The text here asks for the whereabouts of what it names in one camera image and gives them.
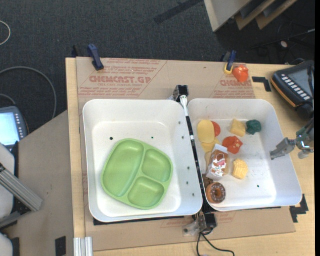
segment dark floor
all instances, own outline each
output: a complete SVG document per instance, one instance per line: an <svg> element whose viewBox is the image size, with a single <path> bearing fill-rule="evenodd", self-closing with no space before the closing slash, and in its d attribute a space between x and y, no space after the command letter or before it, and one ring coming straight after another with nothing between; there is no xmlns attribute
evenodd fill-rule
<svg viewBox="0 0 320 256"><path fill-rule="evenodd" d="M218 62L226 52L237 51L236 62L298 64L315 60L315 33L288 42L251 49L315 28L316 0L299 0L266 28L255 21L239 31L230 20L213 32L206 6L194 6L172 17L163 14L195 0L2 0L0 21L11 29L9 40L0 45L0 107L12 98L25 116L30 132L67 109L65 59L74 45L87 56L95 44L101 57ZM0 44L8 37L0 22ZM28 67L34 70L14 69Z"/></svg>

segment electronic device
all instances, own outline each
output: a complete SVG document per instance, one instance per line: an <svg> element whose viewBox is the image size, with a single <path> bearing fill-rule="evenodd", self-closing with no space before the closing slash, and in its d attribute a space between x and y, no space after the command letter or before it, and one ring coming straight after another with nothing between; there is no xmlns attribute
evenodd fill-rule
<svg viewBox="0 0 320 256"><path fill-rule="evenodd" d="M0 143L10 151L29 134L27 124L16 106L0 108Z"/></svg>
<svg viewBox="0 0 320 256"><path fill-rule="evenodd" d="M281 96L293 106L305 120L314 116L315 62L305 61L294 67L279 70L271 77L271 83Z"/></svg>

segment cable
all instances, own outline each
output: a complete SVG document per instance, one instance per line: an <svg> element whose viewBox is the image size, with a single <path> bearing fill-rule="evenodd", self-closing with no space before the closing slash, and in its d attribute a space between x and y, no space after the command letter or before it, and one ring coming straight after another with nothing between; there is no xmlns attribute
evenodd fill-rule
<svg viewBox="0 0 320 256"><path fill-rule="evenodd" d="M201 256L201 254L199 253L199 243L200 243L200 237L203 236L203 238L209 243L209 245L211 245L212 248L216 249L217 251L220 252L225 252L225 253L231 253L233 256L235 256L235 253L232 250L225 250L225 249L219 249L217 247L215 247L207 238L206 238L207 234L203 234L202 232L199 233L199 237L198 237L198 241L196 243L196 253L198 256Z"/></svg>
<svg viewBox="0 0 320 256"><path fill-rule="evenodd" d="M48 83L50 84L51 88L52 88L52 91L53 91L53 95L54 95L54 110L53 110L53 115L52 115L52 119L55 118L56 116L56 112L57 112L57 103L58 103L58 100L57 100L57 94L56 94L56 90L55 90L55 87L54 85L52 84L52 82L50 81L50 79L42 72L40 72L39 70L36 70L32 67L27 67L27 66L14 66L14 67L9 67L7 69L4 69L2 71L0 71L0 75L2 75L3 73L5 72L8 72L8 71L12 71L12 70L30 70L30 71L33 71L33 72L36 72L38 73L39 75L43 76L47 81Z"/></svg>
<svg viewBox="0 0 320 256"><path fill-rule="evenodd" d="M4 97L4 98L7 98L8 100L10 100L10 101L13 103L13 105L16 105L16 102L15 102L14 99L11 98L10 96L5 95L5 94L2 94L2 93L0 93L0 96L1 96L1 97Z"/></svg>
<svg viewBox="0 0 320 256"><path fill-rule="evenodd" d="M8 30L9 30L9 35L8 35L8 37L6 38L6 40L4 40L3 42L0 43L0 46L2 46L2 45L4 45L4 44L9 40L9 38L11 37L11 29L10 29L9 25L8 25L7 23L5 23L4 21L1 21L1 20L0 20L0 23L4 24L4 25L8 28Z"/></svg>

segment chocolate donut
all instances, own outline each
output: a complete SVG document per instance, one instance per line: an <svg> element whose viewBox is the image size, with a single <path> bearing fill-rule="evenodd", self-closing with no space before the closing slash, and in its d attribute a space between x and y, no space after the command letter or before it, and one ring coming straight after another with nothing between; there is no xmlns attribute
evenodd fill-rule
<svg viewBox="0 0 320 256"><path fill-rule="evenodd" d="M226 199L226 189L219 182L209 184L205 189L205 194L208 201L213 204L219 204Z"/></svg>

